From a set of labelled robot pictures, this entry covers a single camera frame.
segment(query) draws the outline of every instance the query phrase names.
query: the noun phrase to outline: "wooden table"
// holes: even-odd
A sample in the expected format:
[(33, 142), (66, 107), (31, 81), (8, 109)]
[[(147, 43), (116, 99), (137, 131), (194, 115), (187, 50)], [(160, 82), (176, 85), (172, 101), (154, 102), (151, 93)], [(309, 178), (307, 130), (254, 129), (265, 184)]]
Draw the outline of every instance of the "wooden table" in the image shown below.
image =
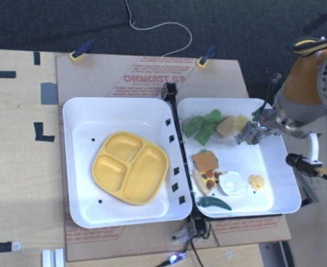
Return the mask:
[[(65, 248), (58, 105), (41, 104), (41, 84), (57, 83), (56, 54), (0, 50), (0, 243), (17, 241), (20, 251), (0, 253), (0, 266), (41, 266), (41, 251)], [(54, 142), (35, 141), (35, 122)], [(199, 249), (204, 266), (261, 267), (257, 244)], [(66, 263), (66, 266), (156, 266), (169, 254)], [(193, 251), (177, 266), (199, 266)]]

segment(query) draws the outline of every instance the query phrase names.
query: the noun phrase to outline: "dark carpet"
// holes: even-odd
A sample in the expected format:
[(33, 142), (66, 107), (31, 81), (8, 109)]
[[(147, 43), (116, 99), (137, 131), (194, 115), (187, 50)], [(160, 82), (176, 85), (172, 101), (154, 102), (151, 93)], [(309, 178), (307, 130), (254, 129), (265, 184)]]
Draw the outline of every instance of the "dark carpet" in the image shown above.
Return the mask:
[[(288, 75), (300, 37), (327, 38), (327, 0), (128, 0), (137, 27), (178, 22), (192, 44), (172, 57), (238, 60), (250, 97), (265, 98), (270, 76)], [(168, 25), (129, 27), (124, 0), (0, 0), (0, 49), (71, 52), (89, 40), (92, 53), (161, 56), (189, 34)]]

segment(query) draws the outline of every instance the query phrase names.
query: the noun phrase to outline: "white plastic tray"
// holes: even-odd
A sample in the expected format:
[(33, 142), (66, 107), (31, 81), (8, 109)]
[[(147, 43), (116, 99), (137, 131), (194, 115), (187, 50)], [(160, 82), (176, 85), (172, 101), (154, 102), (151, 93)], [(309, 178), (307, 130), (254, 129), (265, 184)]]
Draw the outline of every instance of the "white plastic tray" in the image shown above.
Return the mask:
[[(214, 109), (220, 110), (222, 116), (244, 115), (251, 120), (252, 112), (262, 103), (263, 100), (252, 98), (186, 98), (178, 104), (178, 115), (181, 125)], [(183, 135), (183, 141), (196, 202), (203, 194), (198, 190), (192, 176), (192, 171), (196, 168), (192, 156), (202, 149), (213, 151), (218, 158), (219, 168), (215, 171), (239, 172), (247, 183), (252, 174), (261, 175), (265, 179), (265, 187), (261, 191), (254, 191), (248, 185), (247, 192), (242, 195), (227, 196), (219, 186), (216, 187), (208, 196), (213, 195), (225, 201), (232, 210), (215, 206), (198, 207), (206, 216), (218, 218), (272, 215), (291, 213), (299, 209), (301, 197), (293, 170), (285, 162), (287, 152), (281, 136), (269, 136), (257, 145), (248, 145), (246, 142), (238, 145), (233, 135), (223, 139), (217, 132), (204, 146), (194, 140), (194, 135), (190, 138)]]
[[(69, 206), (75, 223), (101, 228), (180, 220), (191, 213), (192, 199), (167, 103), (156, 98), (73, 98), (63, 107), (63, 120)], [(99, 188), (91, 176), (101, 145), (118, 131), (139, 135), (168, 156), (165, 181), (148, 204), (127, 204)]]

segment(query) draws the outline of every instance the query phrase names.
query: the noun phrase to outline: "white cable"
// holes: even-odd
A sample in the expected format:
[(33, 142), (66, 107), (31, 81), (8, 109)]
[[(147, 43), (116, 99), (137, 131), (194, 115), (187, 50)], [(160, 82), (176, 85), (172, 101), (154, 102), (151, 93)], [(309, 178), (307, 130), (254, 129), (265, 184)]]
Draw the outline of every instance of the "white cable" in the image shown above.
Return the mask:
[(129, 12), (129, 23), (130, 23), (130, 27), (133, 28), (133, 29), (135, 29), (135, 30), (138, 30), (138, 31), (147, 31), (147, 30), (149, 30), (149, 29), (155, 29), (155, 28), (158, 28), (158, 27), (163, 26), (163, 25), (176, 24), (177, 26), (180, 26), (180, 27), (184, 28), (184, 29), (189, 33), (190, 39), (189, 39), (188, 44), (187, 44), (185, 47), (182, 47), (181, 49), (176, 50), (176, 51), (172, 51), (172, 52), (166, 53), (165, 55), (162, 55), (162, 56), (167, 56), (167, 55), (171, 55), (171, 54), (173, 54), (173, 53), (177, 53), (177, 52), (183, 51), (183, 50), (185, 50), (186, 48), (188, 48), (188, 47), (191, 45), (192, 40), (193, 40), (192, 33), (190, 32), (190, 30), (189, 30), (186, 26), (184, 26), (184, 25), (182, 25), (182, 24), (180, 24), (180, 23), (177, 23), (177, 22), (166, 22), (166, 23), (161, 23), (161, 24), (158, 24), (158, 25), (156, 25), (156, 26), (149, 27), (149, 28), (136, 28), (136, 27), (132, 24), (132, 20), (131, 20), (131, 10), (130, 10), (130, 7), (129, 7), (128, 0), (125, 0), (125, 3), (126, 3), (127, 10), (128, 10), (128, 12)]

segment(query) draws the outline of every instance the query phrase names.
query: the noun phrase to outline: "toy pizza slice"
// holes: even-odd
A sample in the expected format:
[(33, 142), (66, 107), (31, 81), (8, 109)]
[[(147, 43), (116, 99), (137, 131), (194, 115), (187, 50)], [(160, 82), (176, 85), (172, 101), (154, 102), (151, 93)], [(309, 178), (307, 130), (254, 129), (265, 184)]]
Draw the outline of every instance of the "toy pizza slice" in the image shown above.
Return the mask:
[(206, 196), (218, 186), (219, 176), (223, 174), (224, 172), (215, 172), (212, 170), (201, 172), (198, 169), (194, 169), (193, 178), (199, 191)]

